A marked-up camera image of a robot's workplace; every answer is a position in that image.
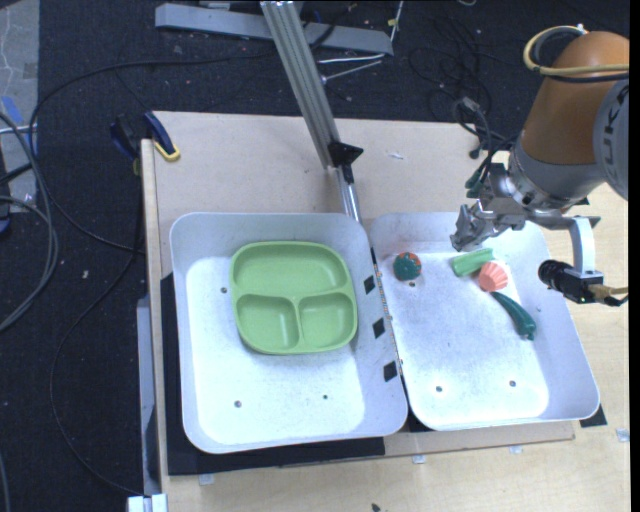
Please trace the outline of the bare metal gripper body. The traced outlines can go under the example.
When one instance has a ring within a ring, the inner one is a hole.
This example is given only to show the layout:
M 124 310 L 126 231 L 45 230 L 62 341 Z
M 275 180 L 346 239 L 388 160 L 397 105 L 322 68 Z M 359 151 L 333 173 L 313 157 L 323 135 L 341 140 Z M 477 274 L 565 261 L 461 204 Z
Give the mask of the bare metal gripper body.
M 479 230 L 521 230 L 526 221 L 544 214 L 544 194 L 518 167 L 491 164 L 473 205 L 474 226 Z

